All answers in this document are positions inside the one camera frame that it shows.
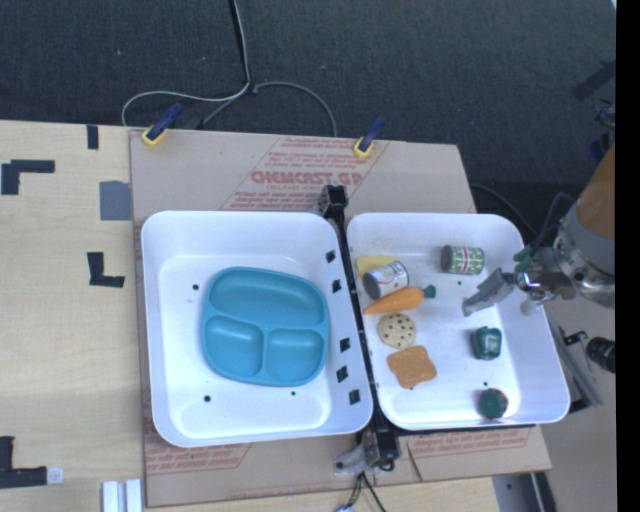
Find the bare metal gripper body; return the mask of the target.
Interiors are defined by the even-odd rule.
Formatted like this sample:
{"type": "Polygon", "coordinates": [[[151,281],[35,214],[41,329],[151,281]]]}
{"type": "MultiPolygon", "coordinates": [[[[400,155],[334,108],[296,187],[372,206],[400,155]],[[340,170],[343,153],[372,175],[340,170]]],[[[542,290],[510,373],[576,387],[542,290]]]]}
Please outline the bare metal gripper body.
{"type": "Polygon", "coordinates": [[[515,281],[530,303],[582,297],[604,308],[615,307],[615,278],[590,260],[569,235],[552,246],[527,245],[514,255],[515,281]]]}

